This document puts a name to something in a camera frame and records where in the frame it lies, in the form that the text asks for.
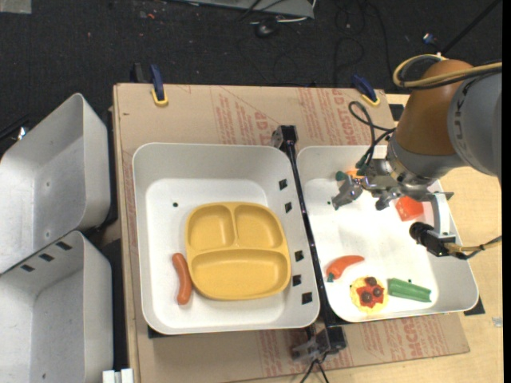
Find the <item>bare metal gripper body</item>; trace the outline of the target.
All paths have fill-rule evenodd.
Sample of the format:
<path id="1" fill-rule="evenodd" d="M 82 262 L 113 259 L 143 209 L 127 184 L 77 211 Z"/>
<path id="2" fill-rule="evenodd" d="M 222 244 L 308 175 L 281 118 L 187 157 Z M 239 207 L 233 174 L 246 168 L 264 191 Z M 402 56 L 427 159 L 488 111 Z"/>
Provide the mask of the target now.
<path id="1" fill-rule="evenodd" d="M 406 195 L 412 199 L 422 199 L 434 181 L 435 178 L 413 173 L 398 160 L 373 159 L 361 179 L 361 185 L 373 196 Z"/>

